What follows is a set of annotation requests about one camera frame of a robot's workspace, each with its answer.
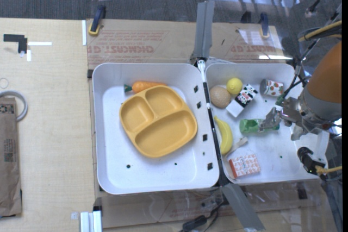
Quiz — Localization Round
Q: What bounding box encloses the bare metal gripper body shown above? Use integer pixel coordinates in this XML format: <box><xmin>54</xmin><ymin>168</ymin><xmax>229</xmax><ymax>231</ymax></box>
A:
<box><xmin>279</xmin><ymin>97</ymin><xmax>343</xmax><ymax>136</ymax></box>

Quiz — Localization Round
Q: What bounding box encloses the green packet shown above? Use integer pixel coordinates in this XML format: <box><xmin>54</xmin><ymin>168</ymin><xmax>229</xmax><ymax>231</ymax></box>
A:
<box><xmin>239</xmin><ymin>118</ymin><xmax>281</xmax><ymax>134</ymax></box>

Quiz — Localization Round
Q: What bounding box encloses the strawberry print can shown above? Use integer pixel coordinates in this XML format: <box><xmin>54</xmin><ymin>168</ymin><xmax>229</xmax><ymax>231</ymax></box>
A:
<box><xmin>259</xmin><ymin>78</ymin><xmax>284</xmax><ymax>97</ymax></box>

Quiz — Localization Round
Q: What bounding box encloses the white plastic tray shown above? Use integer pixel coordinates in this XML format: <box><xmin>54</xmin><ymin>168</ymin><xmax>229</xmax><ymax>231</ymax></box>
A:
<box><xmin>204</xmin><ymin>62</ymin><xmax>328</xmax><ymax>186</ymax></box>
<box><xmin>91</xmin><ymin>62</ymin><xmax>220</xmax><ymax>196</ymax></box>

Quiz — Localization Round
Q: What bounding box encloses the beige flat strip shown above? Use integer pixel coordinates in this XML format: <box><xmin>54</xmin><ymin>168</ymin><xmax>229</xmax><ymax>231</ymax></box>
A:
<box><xmin>230</xmin><ymin>136</ymin><xmax>248</xmax><ymax>154</ymax></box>

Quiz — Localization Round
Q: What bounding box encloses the black and white milk carton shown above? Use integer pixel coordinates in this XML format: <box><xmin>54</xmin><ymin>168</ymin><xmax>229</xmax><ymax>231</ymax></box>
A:
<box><xmin>225</xmin><ymin>84</ymin><xmax>258</xmax><ymax>118</ymax></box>

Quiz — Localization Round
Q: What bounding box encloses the yellow banana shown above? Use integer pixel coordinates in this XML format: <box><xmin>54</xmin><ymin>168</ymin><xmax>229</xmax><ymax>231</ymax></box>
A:
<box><xmin>213</xmin><ymin>115</ymin><xmax>234</xmax><ymax>156</ymax></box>

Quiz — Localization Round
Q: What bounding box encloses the orange and white carton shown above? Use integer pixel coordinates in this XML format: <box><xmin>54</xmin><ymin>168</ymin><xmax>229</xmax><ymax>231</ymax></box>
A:
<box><xmin>228</xmin><ymin>154</ymin><xmax>261</xmax><ymax>179</ymax></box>

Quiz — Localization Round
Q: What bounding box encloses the yellow lemon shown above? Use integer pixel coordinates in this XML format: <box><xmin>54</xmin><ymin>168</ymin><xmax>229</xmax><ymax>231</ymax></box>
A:
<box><xmin>226</xmin><ymin>77</ymin><xmax>244</xmax><ymax>95</ymax></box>

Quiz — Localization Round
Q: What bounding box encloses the yellow divided plate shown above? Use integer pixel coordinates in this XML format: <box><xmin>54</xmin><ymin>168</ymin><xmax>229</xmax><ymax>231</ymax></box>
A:
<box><xmin>119</xmin><ymin>85</ymin><xmax>198</xmax><ymax>159</ymax></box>

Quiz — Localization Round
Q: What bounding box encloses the orange carrot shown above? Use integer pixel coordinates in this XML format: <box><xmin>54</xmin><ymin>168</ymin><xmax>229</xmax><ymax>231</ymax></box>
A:
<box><xmin>123</xmin><ymin>80</ymin><xmax>167</xmax><ymax>94</ymax></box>

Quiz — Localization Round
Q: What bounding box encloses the brown cardboard board red print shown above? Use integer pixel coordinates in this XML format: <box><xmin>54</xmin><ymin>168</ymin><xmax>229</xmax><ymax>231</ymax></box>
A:
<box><xmin>86</xmin><ymin>18</ymin><xmax>331</xmax><ymax>229</ymax></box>

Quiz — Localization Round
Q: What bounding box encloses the brown paper bag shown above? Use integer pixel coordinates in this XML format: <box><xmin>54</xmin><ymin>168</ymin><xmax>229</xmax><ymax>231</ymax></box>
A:
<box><xmin>0</xmin><ymin>97</ymin><xmax>22</xmax><ymax>217</ymax></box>

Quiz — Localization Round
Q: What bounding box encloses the black cylinder on white bracket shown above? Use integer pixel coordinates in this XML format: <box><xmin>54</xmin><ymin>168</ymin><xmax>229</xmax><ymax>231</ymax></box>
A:
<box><xmin>297</xmin><ymin>130</ymin><xmax>331</xmax><ymax>175</ymax></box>

